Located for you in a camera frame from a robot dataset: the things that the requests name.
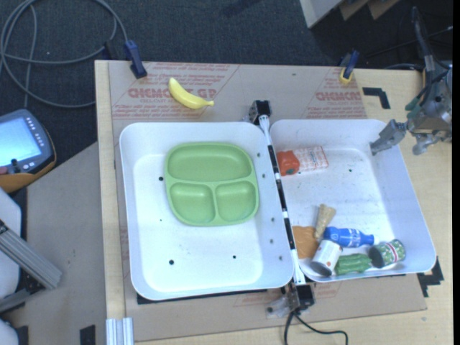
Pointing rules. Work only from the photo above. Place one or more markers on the orange toy pepper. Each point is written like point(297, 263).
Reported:
point(287, 162)

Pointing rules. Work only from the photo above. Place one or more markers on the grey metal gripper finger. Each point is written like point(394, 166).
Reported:
point(390, 135)
point(424, 143)

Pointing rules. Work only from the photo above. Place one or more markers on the orange flat toy slice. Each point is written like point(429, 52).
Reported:
point(304, 243)

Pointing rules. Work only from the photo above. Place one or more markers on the white can with orange dots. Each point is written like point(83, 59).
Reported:
point(326, 257)

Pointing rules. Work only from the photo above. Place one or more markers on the green divided plate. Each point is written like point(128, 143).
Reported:
point(210, 164)

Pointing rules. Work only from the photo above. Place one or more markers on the brown cardboard board red print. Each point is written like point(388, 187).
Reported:
point(230, 85)

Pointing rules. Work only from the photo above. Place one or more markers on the green toy vegetable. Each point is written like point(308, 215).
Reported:
point(354, 263)

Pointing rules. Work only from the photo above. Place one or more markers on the yellow banana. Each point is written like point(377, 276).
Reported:
point(187, 97)

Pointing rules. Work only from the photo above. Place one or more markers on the green can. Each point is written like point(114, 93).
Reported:
point(390, 252)

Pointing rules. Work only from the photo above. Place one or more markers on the blue bottle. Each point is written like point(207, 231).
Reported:
point(345, 236)

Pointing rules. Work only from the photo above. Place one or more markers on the white plastic tray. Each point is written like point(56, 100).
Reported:
point(208, 257)
point(359, 192)

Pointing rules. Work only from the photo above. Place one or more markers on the beige waffle cone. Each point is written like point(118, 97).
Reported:
point(324, 216)

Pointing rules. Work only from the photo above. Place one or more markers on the white and orange packet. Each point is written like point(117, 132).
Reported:
point(312, 158)

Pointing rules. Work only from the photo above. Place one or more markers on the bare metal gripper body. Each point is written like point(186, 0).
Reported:
point(433, 120)

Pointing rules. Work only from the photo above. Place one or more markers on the thin black and white rod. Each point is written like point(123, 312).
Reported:
point(278, 178)

